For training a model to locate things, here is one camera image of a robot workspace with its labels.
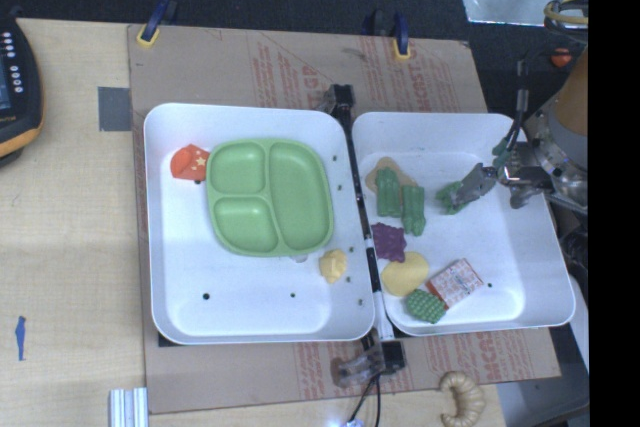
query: plastic tray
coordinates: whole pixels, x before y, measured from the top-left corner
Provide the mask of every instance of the plastic tray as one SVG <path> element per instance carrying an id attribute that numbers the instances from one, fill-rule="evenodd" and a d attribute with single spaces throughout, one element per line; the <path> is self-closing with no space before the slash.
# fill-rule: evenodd
<path id="1" fill-rule="evenodd" d="M 322 163 L 333 230 L 306 259 L 230 251 L 214 232 L 206 185 L 171 175 L 170 160 L 181 147 L 215 152 L 256 138 L 306 145 Z M 298 342 L 368 333 L 374 305 L 366 247 L 346 140 L 335 119 L 317 111 L 163 104 L 145 119 L 144 148 L 151 307 L 166 338 L 179 344 Z M 331 249 L 348 256 L 346 273 L 333 284 L 318 263 Z"/>
<path id="2" fill-rule="evenodd" d="M 329 183 L 318 154 L 289 139 L 242 139 L 207 160 L 216 235 L 248 256 L 292 256 L 323 247 L 333 232 Z"/>
<path id="3" fill-rule="evenodd" d="M 364 185 L 380 158 L 390 157 L 425 188 L 427 224 L 421 236 L 405 236 L 405 250 L 427 259 L 429 277 L 466 258 L 484 281 L 436 324 L 412 318 L 403 299 L 383 291 L 387 315 L 401 331 L 425 336 L 562 325 L 571 319 L 575 298 L 541 195 L 514 210 L 508 189 L 498 184 L 454 215 L 443 215 L 435 199 L 478 162 L 491 164 L 491 150 L 511 121 L 499 114 L 436 113 L 366 113 L 356 119 L 353 139 L 369 223 L 402 227 L 400 219 L 377 217 L 376 195 Z M 380 272 L 388 264 L 378 259 Z"/>

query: blue mark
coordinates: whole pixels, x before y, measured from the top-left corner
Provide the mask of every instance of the blue mark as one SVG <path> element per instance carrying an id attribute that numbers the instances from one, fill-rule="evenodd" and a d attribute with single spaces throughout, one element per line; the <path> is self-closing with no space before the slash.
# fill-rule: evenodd
<path id="1" fill-rule="evenodd" d="M 18 360 L 24 361 L 24 335 L 26 329 L 24 323 L 27 321 L 22 315 L 18 317 L 18 325 L 16 326 L 16 340 L 18 342 Z"/>

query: white tray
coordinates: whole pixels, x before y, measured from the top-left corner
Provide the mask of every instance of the white tray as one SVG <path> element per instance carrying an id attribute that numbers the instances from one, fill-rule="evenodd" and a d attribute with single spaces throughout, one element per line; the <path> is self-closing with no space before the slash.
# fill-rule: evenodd
<path id="1" fill-rule="evenodd" d="M 304 262 L 229 252 L 209 220 L 205 184 L 171 176 L 171 157 L 188 144 L 211 151 L 256 137 L 305 143 L 325 167 L 333 235 Z M 354 340 L 370 330 L 366 248 L 346 140 L 335 119 L 316 111 L 163 104 L 145 119 L 144 147 L 152 314 L 166 338 L 179 344 Z M 347 253 L 348 267 L 328 284 L 318 259 L 336 248 Z"/>
<path id="2" fill-rule="evenodd" d="M 425 188 L 423 234 L 405 236 L 406 251 L 421 253 L 429 276 L 466 258 L 485 285 L 454 305 L 435 325 L 412 318 L 404 301 L 384 292 L 389 319 L 401 331 L 436 335 L 562 325 L 575 298 L 545 199 L 534 196 L 521 209 L 509 206 L 509 191 L 497 184 L 454 215 L 443 215 L 438 190 L 461 180 L 478 162 L 491 165 L 491 150 L 511 119 L 498 114 L 366 113 L 353 140 L 369 224 L 401 227 L 400 219 L 377 217 L 376 195 L 365 177 L 382 157 Z M 378 259 L 380 272 L 389 264 Z"/>

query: blue clamp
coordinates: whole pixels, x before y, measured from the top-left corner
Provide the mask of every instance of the blue clamp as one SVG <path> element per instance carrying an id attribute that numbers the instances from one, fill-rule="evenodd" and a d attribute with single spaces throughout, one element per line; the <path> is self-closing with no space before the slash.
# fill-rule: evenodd
<path id="1" fill-rule="evenodd" d="M 409 49 L 409 25 L 407 19 L 396 11 L 393 16 L 393 30 L 391 35 L 393 36 L 393 50 L 398 59 L 409 59 L 411 57 L 411 50 Z"/>
<path id="2" fill-rule="evenodd" d="M 160 34 L 159 25 L 175 22 L 177 3 L 173 0 L 160 0 L 153 10 L 149 21 L 140 29 L 136 41 L 143 47 L 151 47 Z"/>

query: orange toy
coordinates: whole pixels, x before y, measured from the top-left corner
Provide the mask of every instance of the orange toy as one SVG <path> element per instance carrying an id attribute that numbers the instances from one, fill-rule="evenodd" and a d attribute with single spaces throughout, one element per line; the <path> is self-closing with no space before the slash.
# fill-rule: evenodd
<path id="1" fill-rule="evenodd" d="M 180 148 L 171 158 L 171 175 L 202 182 L 206 179 L 208 158 L 209 152 L 194 144 Z"/>

